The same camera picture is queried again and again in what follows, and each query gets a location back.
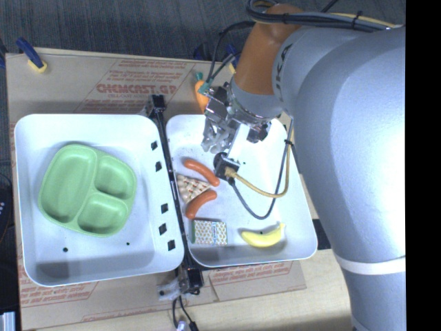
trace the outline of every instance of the white tray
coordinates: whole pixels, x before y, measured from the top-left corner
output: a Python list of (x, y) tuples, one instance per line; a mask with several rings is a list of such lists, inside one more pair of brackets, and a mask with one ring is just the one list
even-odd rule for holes
[[(113, 154), (135, 171), (138, 185), (132, 212), (115, 235), (81, 234), (48, 221), (39, 211), (45, 171), (55, 153), (69, 143)], [(170, 271), (181, 264), (181, 231), (152, 121), (139, 115), (28, 115), (15, 127), (15, 151), (24, 267), (35, 283), (56, 286), (114, 279)], [(164, 224), (167, 230), (160, 234)]]
[[(197, 172), (183, 166), (186, 158), (195, 159), (208, 168), (213, 168), (214, 155), (203, 152), (201, 149), (204, 123), (203, 115), (178, 115), (168, 121), (166, 131), (175, 174), (204, 180)], [(247, 142), (243, 146), (240, 157), (242, 164), (238, 173), (258, 188), (274, 192), (286, 137), (287, 132), (282, 123), (277, 120), (272, 121), (269, 134), (263, 142), (255, 144)], [(199, 264), (209, 268), (218, 268), (306, 259), (315, 253), (316, 232), (291, 152), (290, 156), (288, 192), (284, 197), (276, 200), (271, 215), (265, 220), (253, 218), (244, 209), (226, 181), (221, 181), (217, 188), (213, 188), (217, 191), (218, 198), (203, 205), (196, 218), (225, 222), (228, 244), (225, 247), (194, 245), (188, 239), (189, 251)], [(285, 174), (280, 185), (280, 192), (283, 191), (284, 183)], [(256, 194), (238, 181), (236, 181), (236, 186), (256, 214), (263, 216), (267, 212), (271, 199)], [(182, 200), (181, 211), (186, 234), (189, 237), (191, 222), (184, 215), (185, 204)], [(270, 227), (276, 227), (279, 222), (286, 224), (283, 240), (271, 248), (251, 247), (240, 237), (242, 229), (267, 230)]]

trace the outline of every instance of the small box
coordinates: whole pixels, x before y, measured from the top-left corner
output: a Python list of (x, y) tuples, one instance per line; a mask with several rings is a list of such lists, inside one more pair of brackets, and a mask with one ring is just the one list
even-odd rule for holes
[(227, 225), (225, 222), (192, 221), (192, 243), (208, 245), (227, 245)]

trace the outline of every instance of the green plate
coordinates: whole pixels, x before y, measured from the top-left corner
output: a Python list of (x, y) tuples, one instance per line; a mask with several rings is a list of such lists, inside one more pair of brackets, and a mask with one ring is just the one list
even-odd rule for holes
[(136, 176), (126, 163), (89, 146), (67, 145), (45, 173), (39, 208), (53, 223), (108, 237), (125, 225), (135, 193)]

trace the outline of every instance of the toy sausage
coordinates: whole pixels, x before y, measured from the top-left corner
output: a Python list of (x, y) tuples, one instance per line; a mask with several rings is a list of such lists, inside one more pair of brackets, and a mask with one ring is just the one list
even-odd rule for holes
[(199, 196), (195, 197), (188, 204), (187, 209), (185, 211), (185, 216), (188, 219), (194, 219), (196, 213), (199, 211), (199, 208), (201, 208), (201, 206), (204, 203), (214, 200), (217, 196), (218, 195), (216, 194), (216, 191), (208, 190), (203, 192)]
[(221, 183), (221, 180), (216, 177), (209, 168), (193, 159), (186, 159), (184, 162), (184, 167), (195, 170), (197, 173), (203, 175), (213, 186), (219, 186)]

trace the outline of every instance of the toy banana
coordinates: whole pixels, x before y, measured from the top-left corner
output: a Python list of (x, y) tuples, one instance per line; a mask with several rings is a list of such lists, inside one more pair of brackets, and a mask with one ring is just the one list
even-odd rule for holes
[(252, 246), (267, 248), (277, 244), (282, 239), (282, 230), (285, 226), (284, 223), (280, 223), (276, 229), (265, 234), (244, 230), (240, 235), (243, 240)]

